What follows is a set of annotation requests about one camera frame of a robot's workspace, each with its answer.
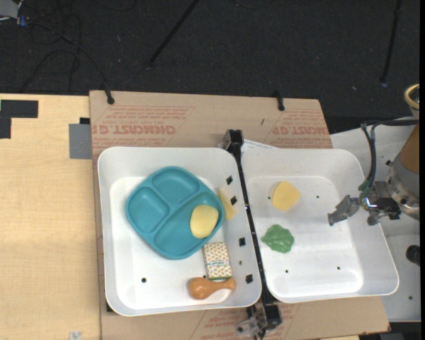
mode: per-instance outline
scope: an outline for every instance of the black carpet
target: black carpet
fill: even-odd
[[[0,22],[0,93],[278,90],[318,99],[330,132],[410,115],[403,93],[419,83],[420,0],[400,10],[397,0],[199,0],[145,69],[193,1],[25,0],[26,26]]]

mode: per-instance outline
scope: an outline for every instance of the cardboard sheet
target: cardboard sheet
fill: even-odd
[[[93,174],[96,203],[98,272],[103,339],[239,339],[235,325],[246,309],[190,311],[123,317],[106,310],[101,203],[97,160],[113,146],[217,147],[229,129],[244,138],[274,147],[332,148],[318,100],[205,96],[174,93],[90,93]],[[280,304],[283,323],[268,340],[319,339],[386,332],[388,320],[379,297]]]

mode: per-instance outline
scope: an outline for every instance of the teal plate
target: teal plate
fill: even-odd
[[[219,212],[212,233],[196,238],[191,231],[195,207],[210,205]],[[148,176],[127,198],[126,216],[134,230],[159,254],[184,259],[199,250],[222,226],[220,199],[189,171],[168,166]]]

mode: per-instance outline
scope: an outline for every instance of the black stand leg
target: black stand leg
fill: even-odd
[[[193,8],[196,7],[200,0],[193,0],[191,2],[191,5],[187,8],[187,10],[184,12],[182,17],[179,19],[178,23],[175,24],[173,29],[171,29],[171,32],[167,35],[167,37],[164,39],[162,44],[157,48],[156,52],[152,55],[152,57],[147,61],[147,67],[146,70],[149,70],[152,68],[152,65],[154,64],[154,61],[156,58],[161,54],[162,50],[166,47],[167,44],[169,44],[170,40],[173,38],[173,36],[176,34],[178,29],[183,25],[184,21],[188,18],[188,16],[191,14]]]
[[[397,0],[395,9],[394,23],[392,25],[392,35],[390,36],[389,49],[385,60],[384,72],[380,78],[382,86],[387,87],[387,73],[389,72],[390,60],[392,59],[392,51],[394,49],[395,35],[397,34],[398,19],[402,12],[402,0]]]

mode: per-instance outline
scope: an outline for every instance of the toy chicken drumstick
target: toy chicken drumstick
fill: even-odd
[[[230,290],[234,290],[236,288],[236,283],[233,277],[222,282],[211,281],[203,277],[195,277],[189,281],[189,293],[197,300],[204,300],[217,290],[221,290],[223,288],[228,288]]]

